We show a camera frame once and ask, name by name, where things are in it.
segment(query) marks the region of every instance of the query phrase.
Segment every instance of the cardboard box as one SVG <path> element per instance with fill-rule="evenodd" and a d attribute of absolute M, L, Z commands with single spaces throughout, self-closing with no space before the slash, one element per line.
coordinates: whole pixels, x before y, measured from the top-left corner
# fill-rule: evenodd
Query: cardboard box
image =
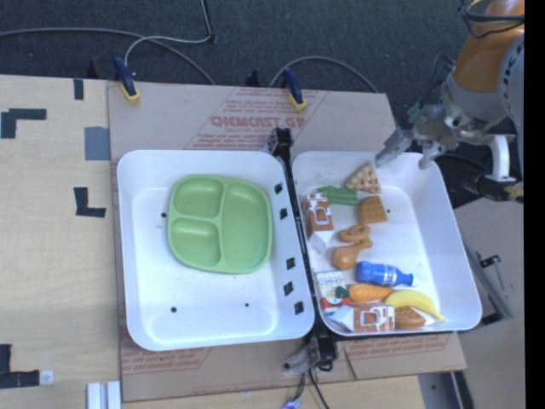
<path fill-rule="evenodd" d="M 288 127 L 292 157 L 312 150 L 379 151 L 394 129 L 385 95 L 303 91 L 307 108 L 296 112 L 282 89 L 139 84 L 129 103 L 117 83 L 108 85 L 112 197 L 118 271 L 123 400 L 150 400 L 296 386 L 282 360 L 302 340 L 151 352 L 126 329 L 116 168 L 136 149 L 262 150 L 274 127 Z M 339 358 L 318 381 L 342 382 L 461 370 L 466 363 L 457 334 L 373 337 L 337 343 Z"/>

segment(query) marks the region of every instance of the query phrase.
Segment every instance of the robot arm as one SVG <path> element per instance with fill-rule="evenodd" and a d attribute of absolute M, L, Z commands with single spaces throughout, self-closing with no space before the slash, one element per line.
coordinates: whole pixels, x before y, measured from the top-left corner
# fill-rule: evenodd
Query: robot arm
<path fill-rule="evenodd" d="M 483 14 L 472 11 L 486 1 L 490 2 Z M 422 169 L 460 142 L 486 145 L 492 151 L 493 169 L 483 182 L 512 186 L 508 143 L 515 137 L 521 166 L 524 162 L 525 0 L 462 0 L 460 11 L 470 35 L 456 62 L 443 56 L 435 62 L 428 95 L 439 87 L 439 102 L 427 104 L 424 98 L 414 105 L 408 111 L 412 127 L 396 129 L 376 155 L 376 165 L 406 151 L 413 141 L 422 147 Z M 495 134 L 494 126 L 507 117 L 517 135 Z"/>

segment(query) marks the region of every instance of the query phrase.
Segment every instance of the gray carpet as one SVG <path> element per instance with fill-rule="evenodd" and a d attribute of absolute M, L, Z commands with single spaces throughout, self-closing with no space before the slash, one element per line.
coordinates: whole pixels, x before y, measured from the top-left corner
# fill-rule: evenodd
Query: gray carpet
<path fill-rule="evenodd" d="M 259 69 L 261 84 L 268 85 L 288 62 L 325 56 L 353 67 L 386 93 L 401 124 L 405 110 L 427 87 L 435 55 L 455 59 L 468 34 L 457 11 L 459 0 L 206 1 L 215 43 L 169 46 L 215 84 L 244 85 L 246 76 Z M 0 5 L 0 32 L 71 26 L 185 39 L 207 34 L 199 0 L 0 0 Z M 0 33 L 0 73 L 114 78 L 113 58 L 124 56 L 134 40 L 98 32 Z M 94 74 L 89 73 L 91 60 Z M 129 65 L 137 80 L 210 83 L 189 61 L 152 43 L 136 47 Z M 372 90 L 330 62 L 310 60 L 293 70 L 304 89 Z"/>

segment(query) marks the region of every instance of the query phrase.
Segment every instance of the green divided plate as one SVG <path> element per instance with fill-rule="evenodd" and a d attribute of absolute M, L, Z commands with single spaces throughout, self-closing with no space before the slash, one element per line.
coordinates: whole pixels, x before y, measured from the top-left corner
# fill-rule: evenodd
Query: green divided plate
<path fill-rule="evenodd" d="M 216 273 L 261 268 L 273 243 L 271 205 L 249 181 L 191 175 L 170 195 L 169 247 L 181 263 Z"/>

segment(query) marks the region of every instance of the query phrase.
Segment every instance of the wire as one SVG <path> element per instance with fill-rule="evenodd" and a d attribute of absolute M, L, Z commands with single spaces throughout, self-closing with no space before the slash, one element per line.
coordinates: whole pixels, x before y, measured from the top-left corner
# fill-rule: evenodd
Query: wire
<path fill-rule="evenodd" d="M 101 27 L 38 27 L 35 29 L 20 29 L 16 31 L 8 31 L 8 32 L 0 32 L 0 37 L 12 37 L 17 35 L 25 35 L 25 34 L 31 34 L 31 33 L 70 33 L 70 32 L 81 32 L 81 33 L 107 33 L 110 35 L 122 35 L 125 37 L 137 37 L 137 38 L 143 38 L 145 36 L 140 35 L 138 33 L 133 32 L 126 32 L 126 31 L 119 31 L 116 29 L 106 29 Z M 196 70 L 198 70 L 211 84 L 215 85 L 214 80 L 209 76 L 209 74 L 203 70 L 196 62 L 188 58 L 186 55 L 181 53 L 180 51 L 170 47 L 169 45 L 165 43 L 161 43 L 159 41 L 156 41 L 154 39 L 148 40 L 150 43 L 154 43 L 160 47 L 163 47 L 164 49 L 167 49 L 174 53 L 175 55 L 180 56 L 182 59 L 186 60 L 190 65 L 192 65 Z"/>
<path fill-rule="evenodd" d="M 469 30 L 469 33 L 477 39 L 481 39 L 482 37 L 486 37 L 492 33 L 501 33 L 501 32 L 507 32 L 511 29 L 514 29 L 516 27 L 522 26 L 525 23 L 525 15 L 486 15 L 486 14 L 476 14 L 471 11 L 471 8 L 475 6 L 477 3 L 484 2 L 486 0 L 460 0 L 460 14 L 462 15 L 462 19 L 464 23 L 466 23 L 466 27 Z M 502 26 L 506 25 L 503 28 L 497 28 L 496 30 L 488 30 L 484 33 L 477 35 L 471 23 L 474 23 L 476 25 L 488 25 L 488 26 Z"/>
<path fill-rule="evenodd" d="M 429 85 L 427 87 L 426 94 L 420 100 L 420 107 L 424 106 L 424 103 L 432 96 L 433 91 L 445 80 L 446 76 L 454 68 L 454 61 L 447 58 L 445 55 L 436 55 L 433 61 L 432 76 L 430 77 Z"/>
<path fill-rule="evenodd" d="M 467 156 L 462 156 L 462 155 L 459 155 L 459 154 L 454 154 L 454 153 L 443 153 L 441 154 L 440 156 L 438 156 L 435 161 L 440 163 L 441 160 L 444 160 L 444 159 L 452 159 L 452 160 L 459 160 L 461 162 L 464 162 L 466 164 L 471 164 L 472 166 L 476 167 L 477 169 L 481 170 L 481 171 L 487 171 L 488 169 L 482 165 L 480 162 L 476 161 L 476 160 L 473 160 L 471 158 L 468 158 Z"/>
<path fill-rule="evenodd" d="M 338 66 L 342 66 L 343 68 L 346 68 L 348 71 L 352 72 L 356 76 L 358 76 L 361 80 L 363 80 L 372 90 L 373 92 L 378 92 L 378 89 L 375 88 L 375 86 L 360 72 L 352 68 L 351 66 L 345 64 L 344 62 L 341 62 L 336 59 L 328 58 L 326 56 L 303 56 L 301 58 L 295 59 L 292 62 L 289 62 L 288 64 L 284 65 L 279 72 L 276 73 L 276 75 L 272 78 L 271 82 L 269 83 L 269 88 L 272 88 L 273 85 L 276 83 L 278 78 L 282 75 L 282 72 L 289 66 L 293 66 L 299 62 L 303 62 L 305 60 L 324 60 L 326 62 L 330 62 L 333 64 L 336 64 Z"/>
<path fill-rule="evenodd" d="M 318 396 L 319 396 L 320 400 L 322 401 L 322 404 L 324 405 L 325 409 L 330 409 L 330 407 L 327 406 L 327 403 L 325 402 L 325 398 L 322 395 L 322 392 L 320 391 L 320 389 L 318 387 L 318 384 L 316 383 L 316 380 L 314 380 L 313 369 L 312 368 L 308 369 L 308 375 L 310 376 L 310 380 L 313 383 L 314 388 L 316 389 L 316 392 L 318 393 Z"/>
<path fill-rule="evenodd" d="M 133 50 L 133 48 L 136 47 L 138 44 L 143 43 L 145 41 L 151 41 L 151 40 L 159 39 L 159 40 L 162 40 L 162 41 L 172 41 L 172 42 L 175 42 L 175 43 L 203 44 L 203 43 L 207 43 L 210 39 L 212 39 L 212 37 L 213 37 L 212 27 L 210 25 L 210 21 L 209 21 L 209 18 L 208 18 L 208 12 L 206 10 L 206 4 L 204 3 L 204 0 L 200 0 L 200 3 L 201 3 L 201 8 L 203 9 L 204 22 L 206 23 L 206 29 L 207 29 L 207 32 L 208 32 L 208 35 L 205 38 L 191 40 L 191 39 L 179 39 L 179 38 L 176 38 L 176 37 L 164 37 L 164 36 L 160 36 L 160 35 L 153 35 L 153 36 L 150 36 L 150 37 L 141 37 L 137 41 L 134 41 L 130 45 L 127 52 L 125 53 L 125 66 L 129 66 L 129 55 L 130 55 L 130 52 Z"/>
<path fill-rule="evenodd" d="M 16 35 L 22 35 L 22 34 L 48 33 L 48 32 L 108 33 L 108 34 L 114 34 L 114 35 L 123 35 L 126 37 L 136 37 L 138 39 L 129 46 L 129 48 L 127 49 L 125 53 L 125 58 L 124 58 L 125 66 L 129 66 L 129 54 L 136 47 L 136 45 L 143 43 L 145 41 L 148 41 L 150 43 L 154 43 L 156 45 L 159 45 L 160 47 L 163 47 L 164 49 L 171 51 L 175 55 L 180 56 L 182 59 L 187 61 L 191 66 L 193 66 L 197 71 L 199 71 L 210 82 L 210 84 L 215 85 L 215 82 L 210 77 L 210 75 L 205 70 L 203 70 L 203 68 L 201 68 L 196 62 L 189 59 L 186 55 L 184 55 L 180 51 L 161 42 L 161 41 L 172 41 L 176 43 L 201 44 L 201 43 L 207 43 L 208 41 L 210 41 L 214 36 L 212 34 L 212 26 L 209 21 L 208 11 L 206 10 L 206 3 L 204 0 L 200 0 L 200 3 L 201 3 L 201 8 L 203 9 L 204 22 L 206 23 L 206 29 L 208 32 L 208 35 L 203 39 L 189 40 L 189 39 L 179 39 L 174 37 L 164 37 L 159 35 L 144 36 L 144 35 L 140 35 L 138 33 L 133 33 L 133 32 L 126 32 L 126 31 L 120 31 L 116 29 L 107 29 L 107 28 L 94 28 L 94 27 L 39 27 L 34 29 L 19 29 L 15 31 L 0 32 L 0 37 L 10 37 L 10 36 L 16 36 Z"/>
<path fill-rule="evenodd" d="M 299 385 L 297 385 L 297 391 L 295 392 L 294 396 L 291 398 L 292 401 L 297 400 L 299 397 L 301 397 L 303 391 L 305 390 L 305 373 L 301 375 L 301 379 L 299 380 Z"/>

